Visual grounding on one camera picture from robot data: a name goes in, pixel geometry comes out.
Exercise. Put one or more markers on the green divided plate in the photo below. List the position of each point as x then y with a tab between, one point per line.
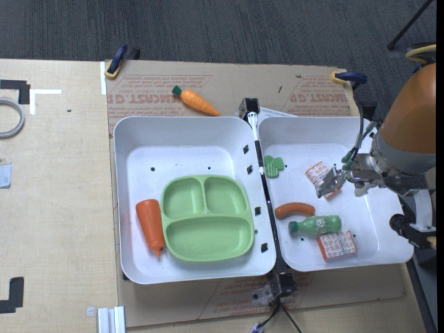
208	232

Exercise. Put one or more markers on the brown cardboard board red print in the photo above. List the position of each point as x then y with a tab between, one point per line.
229	82

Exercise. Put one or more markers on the orange carrot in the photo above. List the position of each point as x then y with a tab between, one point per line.
196	101

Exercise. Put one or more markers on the orange squeeze bottle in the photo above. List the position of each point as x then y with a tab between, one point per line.
150	224

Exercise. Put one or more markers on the orange and white packet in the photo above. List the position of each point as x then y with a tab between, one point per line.
315	172

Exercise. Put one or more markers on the thin black and white rod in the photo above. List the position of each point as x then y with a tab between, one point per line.
267	193

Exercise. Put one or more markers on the green clover-shaped toy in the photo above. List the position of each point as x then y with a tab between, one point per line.
272	166

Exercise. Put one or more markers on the orange sausage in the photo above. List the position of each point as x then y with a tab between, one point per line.
295	210

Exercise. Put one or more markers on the white paper sheet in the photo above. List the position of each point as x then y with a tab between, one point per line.
274	112

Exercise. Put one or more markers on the white plastic tray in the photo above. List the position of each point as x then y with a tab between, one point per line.
145	158
367	220

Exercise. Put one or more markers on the orange and white carton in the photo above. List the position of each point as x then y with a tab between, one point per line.
336	245

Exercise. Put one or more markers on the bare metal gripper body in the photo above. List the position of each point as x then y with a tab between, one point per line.
367	168

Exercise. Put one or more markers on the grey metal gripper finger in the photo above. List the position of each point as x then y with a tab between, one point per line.
331	182
361	188

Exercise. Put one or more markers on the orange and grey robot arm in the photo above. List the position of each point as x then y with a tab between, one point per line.
412	116

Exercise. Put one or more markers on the green plastic bottle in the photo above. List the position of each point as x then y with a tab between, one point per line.
317	225

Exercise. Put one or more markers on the black cylinder on white bracket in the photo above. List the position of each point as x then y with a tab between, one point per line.
423	232

